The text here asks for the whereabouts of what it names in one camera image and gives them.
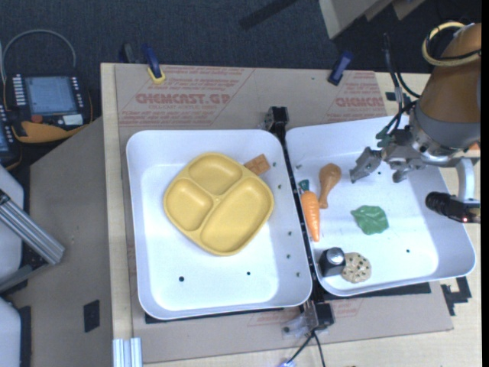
yellow plate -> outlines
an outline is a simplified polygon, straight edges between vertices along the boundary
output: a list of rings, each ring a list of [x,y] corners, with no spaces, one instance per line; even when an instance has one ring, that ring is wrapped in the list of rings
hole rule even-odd
[[[163,202],[171,222],[215,255],[241,251],[274,208],[274,196],[261,178],[216,152],[187,164],[170,183]]]

yellow divided plate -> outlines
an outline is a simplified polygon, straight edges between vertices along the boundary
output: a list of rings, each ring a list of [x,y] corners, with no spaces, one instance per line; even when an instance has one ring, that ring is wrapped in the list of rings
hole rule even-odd
[[[179,172],[164,194],[171,222],[207,252],[233,255],[266,223],[274,208],[268,185],[230,157],[207,152]]]

blue clamp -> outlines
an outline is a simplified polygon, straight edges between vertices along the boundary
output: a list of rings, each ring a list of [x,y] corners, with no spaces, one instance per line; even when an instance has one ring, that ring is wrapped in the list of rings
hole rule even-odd
[[[335,86],[339,84],[339,81],[343,77],[343,71],[346,70],[351,60],[353,60],[353,53],[344,51],[338,61],[336,61],[333,71],[329,74],[328,81],[331,84],[334,84]]]
[[[166,77],[160,68],[160,64],[158,63],[158,59],[156,58],[153,49],[148,44],[143,44],[141,49],[143,50],[144,57],[146,58],[146,63],[148,65],[147,72],[149,73],[151,79],[156,84],[162,83]]]

white surface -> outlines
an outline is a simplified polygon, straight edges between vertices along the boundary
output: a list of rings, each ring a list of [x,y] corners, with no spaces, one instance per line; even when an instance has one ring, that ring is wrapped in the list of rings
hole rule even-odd
[[[24,190],[19,182],[0,166],[0,189],[19,207],[24,207]],[[18,270],[22,259],[22,241],[0,221],[0,283]]]
[[[163,196],[196,156],[220,152],[239,163],[264,154],[261,175],[274,211],[238,254],[220,257],[188,240],[166,217]],[[215,313],[297,306],[312,280],[280,142],[255,130],[142,131],[127,144],[138,295],[153,317],[172,320]]]
[[[21,318],[10,304],[0,298],[0,365],[21,364]]]
[[[287,147],[294,177],[308,179],[319,195],[319,170],[327,163],[342,169],[340,182],[329,194],[329,208],[321,209],[321,239],[311,242],[321,285],[331,294],[351,296],[390,287],[463,276],[475,265],[475,253],[464,226],[426,208],[429,192],[448,192],[439,169],[427,167],[392,182],[393,171],[382,162],[370,176],[351,183],[349,171],[364,150],[377,148],[375,135],[391,117],[294,128]],[[362,205],[379,206],[389,228],[365,235],[350,212]],[[341,276],[324,278],[317,262],[331,247],[358,252],[372,266],[369,280],[352,284]]]

green leaf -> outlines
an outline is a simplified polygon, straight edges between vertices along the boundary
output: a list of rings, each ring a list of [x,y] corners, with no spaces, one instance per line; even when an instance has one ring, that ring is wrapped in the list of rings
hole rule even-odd
[[[387,216],[379,206],[363,205],[351,211],[351,214],[364,234],[380,234],[389,228]]]

